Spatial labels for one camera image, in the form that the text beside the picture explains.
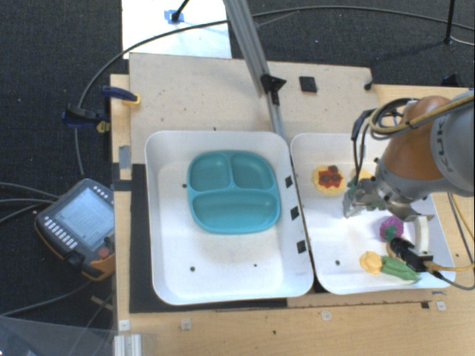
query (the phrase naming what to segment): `toy pizza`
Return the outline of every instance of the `toy pizza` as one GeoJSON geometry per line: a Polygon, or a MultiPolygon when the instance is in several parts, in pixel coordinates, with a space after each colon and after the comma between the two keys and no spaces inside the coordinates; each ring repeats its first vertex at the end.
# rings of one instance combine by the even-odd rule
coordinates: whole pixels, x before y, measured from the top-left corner
{"type": "Polygon", "coordinates": [[[324,194],[337,194],[342,192],[346,183],[343,174],[334,166],[318,166],[312,174],[313,183],[317,190],[324,194]]]}

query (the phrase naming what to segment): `black clamp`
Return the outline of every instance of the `black clamp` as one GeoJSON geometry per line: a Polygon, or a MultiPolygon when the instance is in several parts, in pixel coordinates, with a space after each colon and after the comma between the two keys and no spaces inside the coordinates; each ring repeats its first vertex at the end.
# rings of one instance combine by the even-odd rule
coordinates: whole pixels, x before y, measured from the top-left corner
{"type": "Polygon", "coordinates": [[[280,79],[269,74],[264,74],[261,77],[261,83],[264,91],[266,91],[266,93],[271,93],[272,104],[281,105],[278,91],[287,83],[287,80],[280,79]]]}

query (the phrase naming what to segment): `tripod leg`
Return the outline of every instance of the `tripod leg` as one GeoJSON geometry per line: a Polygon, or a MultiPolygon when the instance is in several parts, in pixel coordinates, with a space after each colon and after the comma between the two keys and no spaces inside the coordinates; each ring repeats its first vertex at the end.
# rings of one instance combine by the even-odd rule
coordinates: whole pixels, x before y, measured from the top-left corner
{"type": "Polygon", "coordinates": [[[185,1],[180,5],[180,7],[178,8],[178,10],[177,10],[175,13],[173,13],[173,14],[171,15],[171,20],[172,20],[173,22],[178,22],[178,19],[180,18],[180,13],[181,13],[181,11],[185,8],[185,6],[188,4],[188,1],[190,1],[190,0],[185,0],[185,1]]]}
{"type": "Polygon", "coordinates": [[[451,5],[448,8],[448,20],[447,20],[447,30],[445,31],[444,43],[449,45],[452,42],[451,30],[452,30],[452,19],[453,19],[453,9],[455,7],[455,0],[451,0],[451,5]]]}

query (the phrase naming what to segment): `metal pole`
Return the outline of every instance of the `metal pole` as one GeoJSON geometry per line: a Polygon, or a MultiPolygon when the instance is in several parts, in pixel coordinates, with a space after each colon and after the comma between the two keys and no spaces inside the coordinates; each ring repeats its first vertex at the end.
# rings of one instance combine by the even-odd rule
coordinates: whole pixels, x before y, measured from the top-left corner
{"type": "Polygon", "coordinates": [[[179,18],[180,18],[180,13],[181,13],[181,11],[185,8],[185,6],[188,4],[188,1],[190,1],[190,0],[185,0],[185,1],[180,5],[180,7],[178,8],[178,10],[177,10],[175,13],[173,13],[173,14],[171,15],[171,20],[172,20],[173,22],[178,22],[178,20],[179,20],[179,18]]]}
{"type": "Polygon", "coordinates": [[[259,40],[247,0],[223,0],[229,21],[235,32],[239,48],[243,52],[247,68],[254,82],[255,89],[259,96],[267,95],[267,105],[272,123],[272,130],[279,136],[285,137],[284,124],[282,122],[281,109],[278,104],[278,85],[271,85],[264,89],[261,78],[269,75],[269,66],[259,40]]]}
{"type": "Polygon", "coordinates": [[[444,42],[447,45],[452,43],[451,30],[452,30],[452,19],[453,19],[454,8],[455,8],[455,0],[451,0],[451,5],[448,8],[447,30],[445,31],[445,39],[444,39],[444,42]]]}

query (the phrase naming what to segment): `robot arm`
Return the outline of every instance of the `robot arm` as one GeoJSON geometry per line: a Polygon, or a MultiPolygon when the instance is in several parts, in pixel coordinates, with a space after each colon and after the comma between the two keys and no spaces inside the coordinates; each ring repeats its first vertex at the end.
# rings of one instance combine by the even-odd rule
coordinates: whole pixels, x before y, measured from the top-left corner
{"type": "Polygon", "coordinates": [[[355,181],[345,194],[345,217],[378,208],[411,221],[419,214],[410,204],[430,193],[474,195],[474,92],[452,101],[441,96],[421,99],[406,107],[402,122],[407,125],[400,134],[395,132],[377,159],[375,176],[355,181]]]}

